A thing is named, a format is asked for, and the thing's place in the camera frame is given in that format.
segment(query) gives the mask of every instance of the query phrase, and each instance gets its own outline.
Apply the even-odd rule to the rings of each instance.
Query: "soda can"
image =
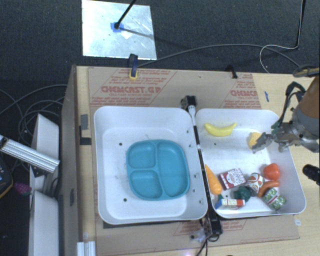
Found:
[[[281,206],[287,201],[274,187],[270,188],[264,194],[262,199],[275,210],[279,210]]]
[[[264,182],[264,177],[259,173],[254,172],[246,181],[245,186],[250,189],[251,195],[256,197]]]

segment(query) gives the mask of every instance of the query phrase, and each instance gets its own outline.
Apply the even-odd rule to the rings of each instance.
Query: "red tomato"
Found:
[[[276,181],[280,177],[279,166],[276,163],[271,163],[263,169],[263,174],[265,178]]]

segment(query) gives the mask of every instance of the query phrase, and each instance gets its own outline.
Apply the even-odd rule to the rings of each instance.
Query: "green can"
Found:
[[[262,199],[273,209],[279,210],[287,201],[279,192],[273,187],[270,188],[262,197]]]

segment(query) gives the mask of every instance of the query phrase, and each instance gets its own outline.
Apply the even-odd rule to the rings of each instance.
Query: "blue plate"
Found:
[[[164,139],[132,144],[126,153],[126,170],[133,193],[144,200],[167,200],[189,189],[189,169],[183,149]]]

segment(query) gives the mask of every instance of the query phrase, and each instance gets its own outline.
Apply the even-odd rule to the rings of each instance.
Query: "brown cylinder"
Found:
[[[319,76],[313,79],[299,107],[306,116],[319,119]]]

